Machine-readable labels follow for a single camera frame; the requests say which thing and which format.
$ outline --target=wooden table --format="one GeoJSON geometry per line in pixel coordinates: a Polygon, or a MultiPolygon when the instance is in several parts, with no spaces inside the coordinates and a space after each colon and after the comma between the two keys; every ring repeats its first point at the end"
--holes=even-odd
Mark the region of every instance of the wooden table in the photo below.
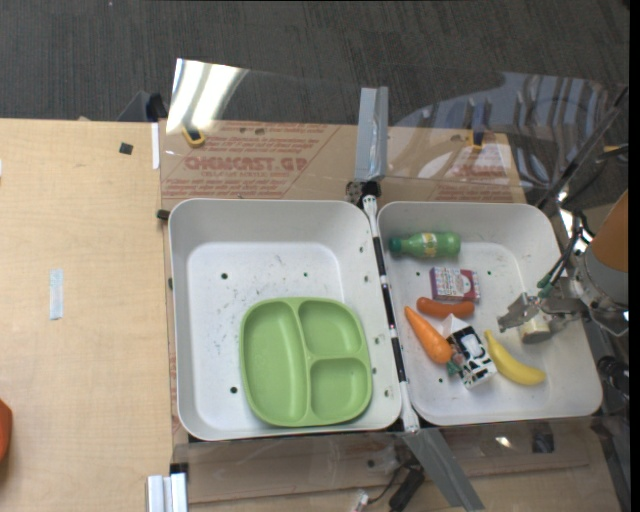
{"type": "MultiPolygon", "coordinates": [[[[147,476],[168,472],[165,267],[151,151],[146,123],[0,120],[0,397],[14,415],[0,510],[143,511],[147,476]],[[119,152],[123,142],[131,155],[119,152]],[[64,273],[56,320],[52,269],[64,273]]],[[[572,437],[583,443],[581,464],[476,473],[488,509],[617,510],[597,437],[588,428],[572,437]]],[[[193,509],[348,510],[355,496],[193,509]]],[[[386,510],[386,499],[367,510],[386,510]]],[[[461,509],[427,482],[405,510],[461,509]]]]}

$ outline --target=yellow banana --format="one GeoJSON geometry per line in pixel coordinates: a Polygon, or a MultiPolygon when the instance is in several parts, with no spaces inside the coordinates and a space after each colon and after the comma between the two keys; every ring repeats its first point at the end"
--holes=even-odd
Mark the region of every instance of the yellow banana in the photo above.
{"type": "Polygon", "coordinates": [[[547,374],[542,370],[521,363],[515,359],[507,349],[493,337],[490,330],[487,329],[484,331],[484,336],[487,338],[489,355],[496,364],[496,368],[508,379],[525,386],[535,386],[547,377],[547,374]]]}

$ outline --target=toy carrot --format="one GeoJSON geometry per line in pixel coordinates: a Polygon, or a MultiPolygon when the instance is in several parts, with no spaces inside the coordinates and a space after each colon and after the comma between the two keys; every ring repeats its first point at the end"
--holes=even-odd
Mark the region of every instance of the toy carrot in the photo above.
{"type": "Polygon", "coordinates": [[[438,318],[446,318],[449,315],[465,318],[473,315],[475,306],[470,300],[463,300],[455,304],[443,304],[427,297],[420,297],[416,301],[416,308],[425,315],[431,315],[438,318]]]}
{"type": "Polygon", "coordinates": [[[404,307],[404,314],[427,355],[435,363],[446,364],[453,355],[453,349],[449,342],[436,331],[426,318],[416,313],[409,306],[404,307]]]}

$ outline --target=white strip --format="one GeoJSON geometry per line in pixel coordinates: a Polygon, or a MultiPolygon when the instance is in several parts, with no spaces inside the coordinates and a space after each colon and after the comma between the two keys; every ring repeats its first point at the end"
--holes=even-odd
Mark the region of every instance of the white strip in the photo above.
{"type": "Polygon", "coordinates": [[[49,271],[49,320],[62,318],[64,311],[62,280],[64,273],[61,268],[49,271]]]}
{"type": "Polygon", "coordinates": [[[158,123],[151,123],[151,165],[153,169],[160,167],[160,130],[158,123]]]}

